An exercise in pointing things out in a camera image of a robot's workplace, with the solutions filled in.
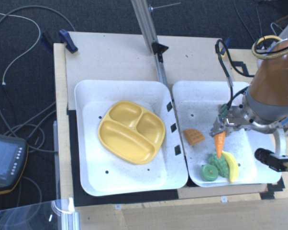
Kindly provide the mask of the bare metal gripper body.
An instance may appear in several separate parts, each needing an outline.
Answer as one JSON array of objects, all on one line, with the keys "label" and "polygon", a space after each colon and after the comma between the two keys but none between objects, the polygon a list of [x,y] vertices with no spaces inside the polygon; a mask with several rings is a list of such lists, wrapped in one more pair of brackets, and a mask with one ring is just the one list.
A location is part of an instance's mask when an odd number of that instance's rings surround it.
[{"label": "bare metal gripper body", "polygon": [[253,130],[263,134],[275,131],[276,107],[263,103],[249,106],[244,103],[228,107],[223,104],[219,107],[217,118],[222,119],[226,126],[233,127],[233,131],[244,129]]}]

